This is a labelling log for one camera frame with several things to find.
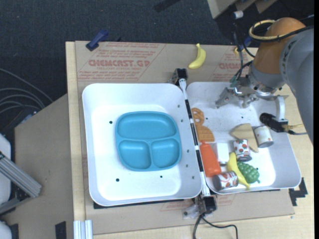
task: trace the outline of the blue clamp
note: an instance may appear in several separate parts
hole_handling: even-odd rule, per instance
[[[86,47],[92,51],[94,49],[96,49],[97,47],[99,47],[98,42],[101,41],[106,41],[106,39],[108,38],[109,32],[107,30],[102,29],[95,37],[92,41],[90,41]]]

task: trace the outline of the banana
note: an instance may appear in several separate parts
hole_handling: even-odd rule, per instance
[[[237,166],[237,158],[234,152],[229,154],[229,161],[227,162],[227,169],[228,171],[234,171],[238,178],[238,183],[243,184],[246,186],[247,189],[250,189],[250,184],[246,181],[244,175],[240,172]]]
[[[188,65],[189,69],[197,69],[202,66],[206,58],[206,51],[200,47],[199,43],[196,44],[197,47],[197,57],[196,59]]]

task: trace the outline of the black floor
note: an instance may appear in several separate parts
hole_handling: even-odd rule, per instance
[[[51,102],[7,72],[52,101],[66,94],[66,41],[91,40],[107,29],[108,41],[230,45],[233,23],[245,36],[259,20],[314,14],[314,0],[278,0],[262,14],[252,5],[236,21],[230,18],[235,10],[232,5],[213,19],[207,0],[0,0],[0,132],[13,125],[20,104],[41,109]]]

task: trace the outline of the green toy vegetable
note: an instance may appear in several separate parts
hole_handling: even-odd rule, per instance
[[[260,181],[258,180],[259,172],[256,168],[240,161],[237,161],[237,166],[239,171],[243,174],[248,183],[254,183],[256,181],[260,183]]]

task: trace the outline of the blue plate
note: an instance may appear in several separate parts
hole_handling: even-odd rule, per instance
[[[119,158],[131,170],[164,170],[180,161],[179,131],[176,122],[165,113],[123,114],[117,120],[115,138]]]

